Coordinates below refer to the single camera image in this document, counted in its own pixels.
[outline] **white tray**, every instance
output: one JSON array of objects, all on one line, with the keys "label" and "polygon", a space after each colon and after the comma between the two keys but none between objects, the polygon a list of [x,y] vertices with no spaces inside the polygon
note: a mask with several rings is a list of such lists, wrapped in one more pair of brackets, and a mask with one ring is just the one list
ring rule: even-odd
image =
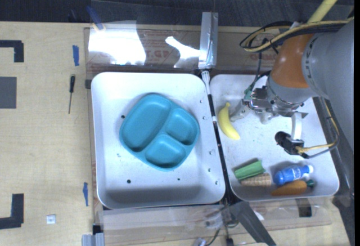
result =
[{"label": "white tray", "polygon": [[[205,85],[191,74],[101,73],[92,81],[97,193],[108,208],[216,203],[225,184]],[[146,94],[159,93],[191,113],[199,139],[178,168],[148,166],[120,143],[122,115]]]},{"label": "white tray", "polygon": [[[226,102],[231,104],[230,113],[244,97],[244,91],[253,82],[253,75],[216,75],[210,82],[211,94],[216,115]],[[263,77],[255,85],[261,88],[266,82]],[[326,139],[318,119],[316,108],[312,99],[305,102],[299,109],[309,113],[303,119],[302,139],[305,147],[326,144]],[[339,188],[339,178],[329,152],[312,159],[304,159],[297,155],[289,155],[285,150],[276,145],[275,134],[278,131],[291,133],[291,118],[275,117],[268,124],[261,124],[259,116],[253,111],[243,119],[233,122],[234,127],[240,134],[240,140],[231,140],[219,130],[220,140],[225,156],[227,171],[234,194],[245,201],[266,201],[288,198],[305,198],[315,196],[332,196]],[[241,186],[235,177],[234,170],[239,166],[254,159],[262,161],[265,170],[272,176],[274,173],[290,164],[310,164],[314,166],[314,172],[309,178],[316,183],[313,189],[309,189],[299,196],[271,196],[270,192],[276,188],[271,187],[246,187]]]}]

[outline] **sink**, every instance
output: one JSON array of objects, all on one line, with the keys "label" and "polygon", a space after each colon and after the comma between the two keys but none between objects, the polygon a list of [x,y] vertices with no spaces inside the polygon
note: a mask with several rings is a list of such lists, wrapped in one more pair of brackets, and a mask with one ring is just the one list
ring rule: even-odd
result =
[{"label": "sink", "polygon": [[[104,206],[119,209],[213,204],[222,199],[223,171],[206,88],[200,78],[192,74],[106,72],[94,77],[91,95],[97,194]],[[136,135],[133,122],[127,136],[120,139],[127,115],[149,95],[160,95],[178,106],[170,108],[164,103],[163,108],[153,109],[159,111],[164,124],[152,127],[161,128],[163,133],[144,135],[138,144],[132,144],[129,138]],[[197,123],[193,124],[182,111]],[[175,131],[176,125],[185,129],[198,125],[198,136],[192,131]],[[147,151],[138,157],[148,142]],[[163,165],[164,158],[157,153],[158,147],[151,147],[156,143],[171,149],[166,171],[157,167]]]}]

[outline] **green sponge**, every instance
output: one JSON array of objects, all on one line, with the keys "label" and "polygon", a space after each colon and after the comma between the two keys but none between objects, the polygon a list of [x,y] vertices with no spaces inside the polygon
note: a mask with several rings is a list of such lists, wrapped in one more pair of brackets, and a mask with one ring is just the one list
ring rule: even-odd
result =
[{"label": "green sponge", "polygon": [[262,166],[260,160],[251,163],[247,166],[241,167],[234,171],[235,177],[239,180],[246,179],[249,177],[253,177],[258,174],[262,174],[265,172],[265,169]]}]

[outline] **toy banana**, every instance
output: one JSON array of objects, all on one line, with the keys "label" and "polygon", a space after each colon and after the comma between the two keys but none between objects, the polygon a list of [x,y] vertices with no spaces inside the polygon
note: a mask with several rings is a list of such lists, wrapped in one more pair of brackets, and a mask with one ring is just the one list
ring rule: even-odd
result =
[{"label": "toy banana", "polygon": [[220,110],[218,119],[219,126],[226,136],[234,140],[239,140],[240,135],[237,133],[229,119],[229,107],[230,103],[227,102],[225,107]]}]

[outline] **gray square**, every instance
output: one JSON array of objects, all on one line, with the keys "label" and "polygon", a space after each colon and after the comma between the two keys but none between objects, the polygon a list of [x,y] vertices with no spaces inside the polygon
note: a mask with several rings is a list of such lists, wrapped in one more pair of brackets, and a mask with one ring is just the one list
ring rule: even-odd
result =
[{"label": "gray square", "polygon": [[16,109],[16,77],[0,77],[0,109]]}]

